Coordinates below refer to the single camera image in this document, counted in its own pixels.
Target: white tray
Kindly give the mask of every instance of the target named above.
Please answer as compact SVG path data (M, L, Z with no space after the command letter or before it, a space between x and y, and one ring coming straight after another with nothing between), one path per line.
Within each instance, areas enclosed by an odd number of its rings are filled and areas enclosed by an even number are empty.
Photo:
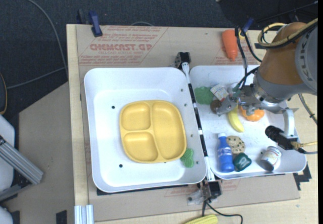
M252 70L257 66L249 66L248 70ZM197 66L190 71L190 77L193 89L197 87L214 87L216 84L230 86L237 84L244 76L244 69L242 66ZM247 79L247 85L252 83L253 75ZM250 122L243 116L240 120L244 125L245 132L238 133L230 125L227 114L217 116L214 114L209 105L198 104L198 111L204 133L205 145L210 161L212 172L221 179L235 179L243 177L254 177L284 173L296 173L302 171L306 166L306 157L295 150L284 150L280 147L282 153L280 165L274 172L265 171L258 164L261 152L265 152L268 146L275 146L277 144L269 139L264 133L269 125L273 125L280 129L284 129L284 118L282 114L273 114L269 111L265 112L265 116L258 122ZM245 153L252 160L252 164L241 172L233 171L231 173L222 173L218 163L216 153L218 143L218 133L226 133L227 136L239 136L246 145Z
M84 78L92 176L104 192L194 184L206 175L194 108L184 73L175 68L96 68ZM166 100L181 113L187 148L194 150L194 167L180 159L167 163L137 163L124 152L119 114L128 103Z

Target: yellow banana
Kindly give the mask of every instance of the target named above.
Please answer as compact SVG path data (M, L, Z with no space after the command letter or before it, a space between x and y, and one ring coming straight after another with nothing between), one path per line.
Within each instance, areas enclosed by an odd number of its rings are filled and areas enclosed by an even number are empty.
M231 110L228 113L228 118L229 118L229 122L234 130L236 130L239 133L244 132L244 127L238 117L238 107L235 107L233 110Z

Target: silver can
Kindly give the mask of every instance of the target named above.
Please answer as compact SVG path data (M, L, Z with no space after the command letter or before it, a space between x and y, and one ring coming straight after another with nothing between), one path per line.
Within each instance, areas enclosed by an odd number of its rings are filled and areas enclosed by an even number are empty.
M269 146L261 157L260 166L263 169L272 172L278 165L281 157L282 153L276 147Z

